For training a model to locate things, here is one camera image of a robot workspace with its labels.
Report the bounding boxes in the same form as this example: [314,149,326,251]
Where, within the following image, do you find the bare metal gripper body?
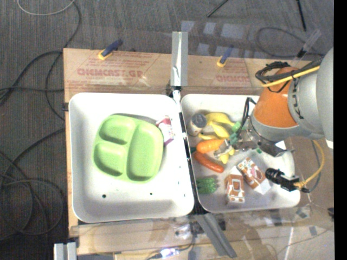
[230,129,266,151]

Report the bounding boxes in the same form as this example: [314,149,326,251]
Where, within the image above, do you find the small grey-topped can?
[189,113,208,137]

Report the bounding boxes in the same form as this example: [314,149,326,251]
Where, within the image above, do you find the pink and white carton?
[155,115,177,146]

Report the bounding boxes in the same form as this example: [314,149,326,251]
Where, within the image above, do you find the red sausage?
[192,151,225,174]

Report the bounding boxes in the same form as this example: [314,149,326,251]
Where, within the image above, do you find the brown and white carton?
[224,166,246,204]
[236,157,272,196]

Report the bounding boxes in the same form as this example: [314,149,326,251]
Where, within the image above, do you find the yellow banana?
[198,112,237,141]

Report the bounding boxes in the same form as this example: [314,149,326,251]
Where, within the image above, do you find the orange carrot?
[196,138,226,154]

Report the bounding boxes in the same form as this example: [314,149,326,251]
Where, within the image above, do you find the white plastic tray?
[68,92,195,224]
[179,93,302,214]

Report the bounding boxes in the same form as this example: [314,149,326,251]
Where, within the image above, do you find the brown cardboard board red print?
[62,47,335,255]

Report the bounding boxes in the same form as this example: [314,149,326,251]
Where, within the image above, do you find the black cylinder on white bracket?
[260,140,301,192]

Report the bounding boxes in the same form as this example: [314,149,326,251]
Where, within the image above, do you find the green divided plate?
[92,114,165,185]

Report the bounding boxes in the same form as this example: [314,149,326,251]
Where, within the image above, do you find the green grapes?
[195,177,219,195]

